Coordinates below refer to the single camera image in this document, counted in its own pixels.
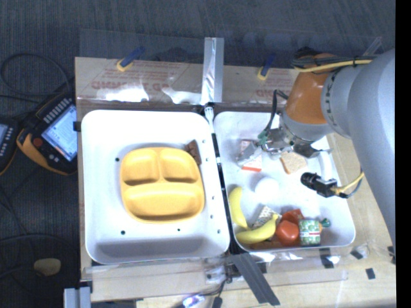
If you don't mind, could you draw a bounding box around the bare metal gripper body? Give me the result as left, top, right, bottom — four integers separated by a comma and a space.
261, 126, 296, 154

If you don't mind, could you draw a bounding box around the orange and white carton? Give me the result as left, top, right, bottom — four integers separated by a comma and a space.
237, 139, 263, 173

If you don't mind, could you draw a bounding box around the tan bread slice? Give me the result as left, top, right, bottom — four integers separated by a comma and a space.
279, 151, 308, 175

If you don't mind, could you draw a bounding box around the white egg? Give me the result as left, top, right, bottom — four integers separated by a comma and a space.
254, 176, 281, 201

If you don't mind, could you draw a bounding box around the white plastic tray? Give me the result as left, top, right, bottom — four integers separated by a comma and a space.
213, 110, 356, 253
80, 109, 231, 265

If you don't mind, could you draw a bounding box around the yellow banana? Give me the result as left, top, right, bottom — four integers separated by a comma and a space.
236, 213, 280, 245
228, 186, 249, 230

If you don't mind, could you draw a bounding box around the brown chocolate bar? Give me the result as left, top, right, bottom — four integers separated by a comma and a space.
184, 139, 203, 166

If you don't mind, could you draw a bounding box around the white patterned packet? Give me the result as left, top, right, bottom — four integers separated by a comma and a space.
252, 205, 283, 229

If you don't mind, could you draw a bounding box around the red pepper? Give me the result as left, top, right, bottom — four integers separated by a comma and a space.
281, 208, 305, 226

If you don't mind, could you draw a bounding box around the orange carrot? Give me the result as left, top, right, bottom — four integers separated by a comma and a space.
317, 217, 332, 234

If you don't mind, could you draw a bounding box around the green peas can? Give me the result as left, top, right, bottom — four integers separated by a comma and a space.
298, 218, 322, 247

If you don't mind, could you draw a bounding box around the orange tomato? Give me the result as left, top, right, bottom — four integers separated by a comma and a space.
275, 219, 301, 247

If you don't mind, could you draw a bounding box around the yellow divided plate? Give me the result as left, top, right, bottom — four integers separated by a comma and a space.
119, 146, 206, 224

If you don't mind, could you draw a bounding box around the brown cardboard board red print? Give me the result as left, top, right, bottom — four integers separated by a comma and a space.
74, 56, 396, 303

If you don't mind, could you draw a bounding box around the black cylinder on white bracket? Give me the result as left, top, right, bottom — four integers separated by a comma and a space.
300, 139, 339, 198

